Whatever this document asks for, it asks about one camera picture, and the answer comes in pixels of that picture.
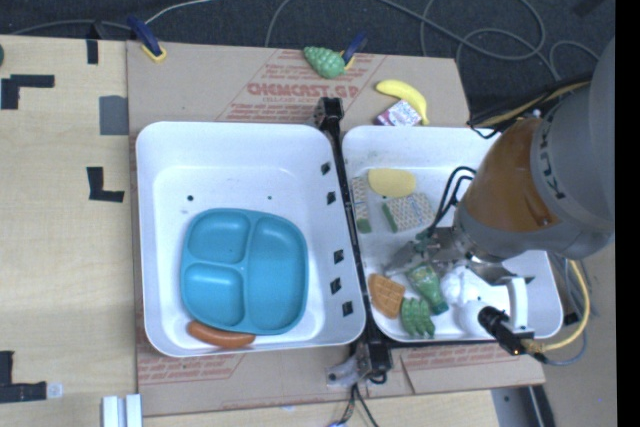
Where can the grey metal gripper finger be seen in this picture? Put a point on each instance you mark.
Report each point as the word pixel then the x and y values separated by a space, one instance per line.
pixel 406 256
pixel 495 273

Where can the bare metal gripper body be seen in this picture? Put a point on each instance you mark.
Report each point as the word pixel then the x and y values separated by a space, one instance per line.
pixel 447 247

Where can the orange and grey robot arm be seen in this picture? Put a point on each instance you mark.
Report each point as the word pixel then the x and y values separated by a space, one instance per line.
pixel 550 175

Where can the green bottle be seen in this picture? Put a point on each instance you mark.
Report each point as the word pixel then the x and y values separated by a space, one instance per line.
pixel 428 287

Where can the patterned carton with green edge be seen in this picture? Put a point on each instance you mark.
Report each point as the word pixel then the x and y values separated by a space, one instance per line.
pixel 410 212

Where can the orange waffle biscuit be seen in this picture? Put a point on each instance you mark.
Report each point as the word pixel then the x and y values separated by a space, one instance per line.
pixel 386 295

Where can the green ridged vegetable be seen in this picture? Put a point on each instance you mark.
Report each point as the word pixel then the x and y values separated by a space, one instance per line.
pixel 417 317

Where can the thin black and white rod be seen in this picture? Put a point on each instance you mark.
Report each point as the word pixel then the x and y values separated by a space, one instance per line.
pixel 351 225

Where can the narrow carton with green end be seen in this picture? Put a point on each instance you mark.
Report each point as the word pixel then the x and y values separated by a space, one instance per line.
pixel 361 205

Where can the yellow mango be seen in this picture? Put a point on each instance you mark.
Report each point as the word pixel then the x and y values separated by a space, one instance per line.
pixel 391 182

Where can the white plastic tray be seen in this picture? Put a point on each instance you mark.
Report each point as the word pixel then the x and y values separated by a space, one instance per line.
pixel 435 155
pixel 240 160

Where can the pink and white carton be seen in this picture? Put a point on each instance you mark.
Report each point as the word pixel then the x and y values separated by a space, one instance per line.
pixel 399 116

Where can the yellow banana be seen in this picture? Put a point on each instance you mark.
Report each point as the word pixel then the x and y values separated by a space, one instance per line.
pixel 407 94

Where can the blue divided plate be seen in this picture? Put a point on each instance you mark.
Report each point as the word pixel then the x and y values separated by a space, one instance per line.
pixel 245 270

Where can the orange sausage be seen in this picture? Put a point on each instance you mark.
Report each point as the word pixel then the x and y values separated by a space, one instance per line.
pixel 220 338

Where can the green grapes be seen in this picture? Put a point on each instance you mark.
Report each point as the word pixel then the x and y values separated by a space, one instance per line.
pixel 324 61

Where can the brown cardboard board, red print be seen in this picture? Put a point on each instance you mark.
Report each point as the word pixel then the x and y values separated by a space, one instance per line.
pixel 200 85

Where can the black cylinder on white bracket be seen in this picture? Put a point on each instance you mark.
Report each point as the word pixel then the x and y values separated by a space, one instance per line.
pixel 517 300

